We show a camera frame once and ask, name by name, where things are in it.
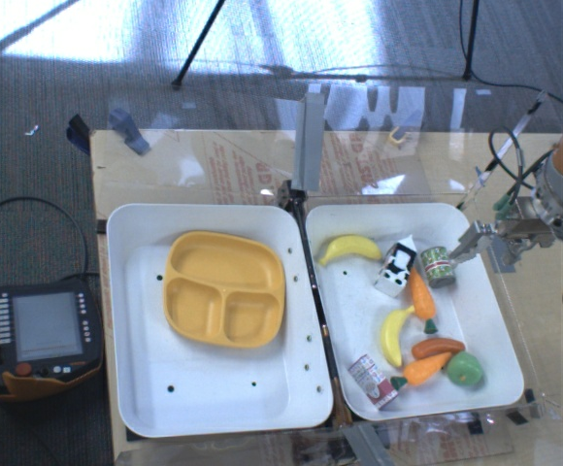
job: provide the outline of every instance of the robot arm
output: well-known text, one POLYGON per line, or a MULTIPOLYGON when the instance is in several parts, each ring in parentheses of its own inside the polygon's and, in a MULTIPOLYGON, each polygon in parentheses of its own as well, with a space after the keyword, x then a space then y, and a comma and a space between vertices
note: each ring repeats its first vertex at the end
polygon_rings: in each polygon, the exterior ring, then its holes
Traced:
POLYGON ((563 241, 563 135, 534 176, 536 185, 529 197, 516 197, 508 212, 492 224, 472 223, 449 254, 453 266, 485 250, 496 236, 508 246, 502 257, 505 264, 514 264, 537 244, 546 248, 555 238, 563 241))

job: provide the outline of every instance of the green pepper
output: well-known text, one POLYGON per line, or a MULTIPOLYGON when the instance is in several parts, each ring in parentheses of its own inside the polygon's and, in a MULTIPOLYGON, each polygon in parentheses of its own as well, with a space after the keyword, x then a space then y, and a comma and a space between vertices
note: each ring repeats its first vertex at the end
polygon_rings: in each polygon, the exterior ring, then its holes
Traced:
POLYGON ((451 382, 472 386, 482 379, 484 371, 474 355, 462 350, 449 360, 446 373, 451 382))

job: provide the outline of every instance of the carpeted floor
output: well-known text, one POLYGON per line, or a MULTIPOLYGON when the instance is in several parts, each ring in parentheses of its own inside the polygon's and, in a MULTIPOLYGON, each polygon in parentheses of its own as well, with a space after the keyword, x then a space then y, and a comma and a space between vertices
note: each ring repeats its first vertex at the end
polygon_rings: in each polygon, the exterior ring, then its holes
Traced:
MULTIPOLYGON (((487 132, 513 128, 545 90, 526 132, 563 132, 563 0, 480 0, 470 50, 473 2, 227 0, 174 89, 216 0, 0 0, 0 202, 63 208, 93 273, 89 157, 66 138, 76 114, 91 129, 115 107, 140 128, 293 129, 294 103, 317 86, 340 106, 329 129, 391 128, 415 102, 422 130, 487 132)), ((55 208, 0 207, 0 285, 52 282, 85 261, 55 208)), ((0 466, 112 463, 104 372, 0 404, 0 466)))

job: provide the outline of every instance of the gray screen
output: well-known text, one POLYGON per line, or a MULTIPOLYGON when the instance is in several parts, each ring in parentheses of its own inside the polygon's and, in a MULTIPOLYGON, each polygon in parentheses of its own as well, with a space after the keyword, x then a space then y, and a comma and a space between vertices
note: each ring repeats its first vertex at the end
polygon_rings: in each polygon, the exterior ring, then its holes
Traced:
POLYGON ((18 361, 83 353, 74 293, 15 296, 13 305, 18 361))

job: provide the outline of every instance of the yellow divided plate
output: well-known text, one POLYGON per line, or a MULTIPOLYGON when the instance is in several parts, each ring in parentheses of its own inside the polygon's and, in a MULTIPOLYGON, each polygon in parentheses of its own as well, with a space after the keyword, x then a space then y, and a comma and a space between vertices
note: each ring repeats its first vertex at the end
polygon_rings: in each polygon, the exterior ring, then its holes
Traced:
POLYGON ((211 231, 189 231, 165 264, 163 309, 184 337, 227 347, 268 344, 282 325, 282 262, 267 246, 211 231))

